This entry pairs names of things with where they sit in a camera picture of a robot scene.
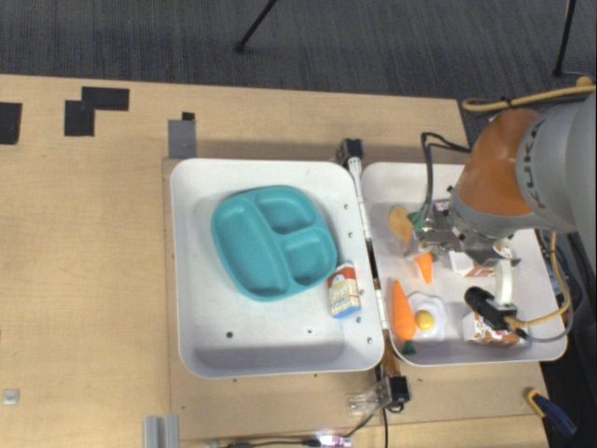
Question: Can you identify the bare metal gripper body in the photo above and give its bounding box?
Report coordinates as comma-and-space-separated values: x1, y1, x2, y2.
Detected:
411, 212, 521, 268

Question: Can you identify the small orange carrot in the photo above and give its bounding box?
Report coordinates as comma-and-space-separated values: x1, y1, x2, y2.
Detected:
413, 250, 435, 284

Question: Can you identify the white and orange carton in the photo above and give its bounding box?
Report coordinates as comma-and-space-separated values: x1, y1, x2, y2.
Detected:
448, 240, 514, 279

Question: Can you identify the tan biscuit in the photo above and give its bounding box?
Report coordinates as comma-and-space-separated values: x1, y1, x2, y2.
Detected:
389, 205, 415, 243

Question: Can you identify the white plastic tray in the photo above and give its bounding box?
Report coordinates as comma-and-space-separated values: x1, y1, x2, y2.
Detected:
170, 158, 386, 381
361, 161, 569, 368

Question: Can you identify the large orange carrot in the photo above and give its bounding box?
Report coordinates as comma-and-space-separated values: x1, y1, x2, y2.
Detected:
390, 279, 418, 356

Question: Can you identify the white and yellow fried egg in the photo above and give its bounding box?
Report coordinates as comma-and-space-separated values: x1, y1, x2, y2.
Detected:
407, 290, 447, 343

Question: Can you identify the blue red and white carton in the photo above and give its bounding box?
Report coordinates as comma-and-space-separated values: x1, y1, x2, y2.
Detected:
326, 261, 363, 320

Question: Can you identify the orange and white packet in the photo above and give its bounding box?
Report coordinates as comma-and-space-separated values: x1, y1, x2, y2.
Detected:
462, 310, 531, 348

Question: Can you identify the teal divided plate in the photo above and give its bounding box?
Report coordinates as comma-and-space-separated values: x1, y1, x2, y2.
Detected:
210, 184, 339, 303

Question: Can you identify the black tripod leg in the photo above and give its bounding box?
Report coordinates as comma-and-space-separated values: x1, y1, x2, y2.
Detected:
551, 0, 586, 78
234, 0, 300, 54

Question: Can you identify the black cylinder on white bracket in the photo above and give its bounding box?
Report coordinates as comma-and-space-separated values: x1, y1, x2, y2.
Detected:
464, 259, 520, 331

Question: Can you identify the black block with wires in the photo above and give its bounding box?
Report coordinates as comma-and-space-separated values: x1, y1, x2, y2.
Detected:
386, 374, 413, 413
339, 137, 365, 163

